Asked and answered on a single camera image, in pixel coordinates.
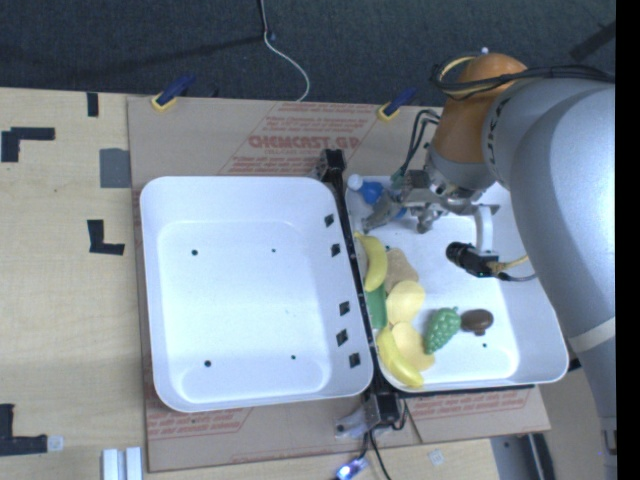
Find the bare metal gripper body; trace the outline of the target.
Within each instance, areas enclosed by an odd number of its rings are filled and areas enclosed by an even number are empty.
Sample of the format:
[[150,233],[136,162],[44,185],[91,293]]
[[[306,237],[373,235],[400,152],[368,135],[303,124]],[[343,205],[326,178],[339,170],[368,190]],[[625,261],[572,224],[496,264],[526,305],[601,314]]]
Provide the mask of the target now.
[[403,207],[421,214],[430,211],[463,215],[483,193],[448,180],[438,170],[417,169],[405,173],[400,201]]

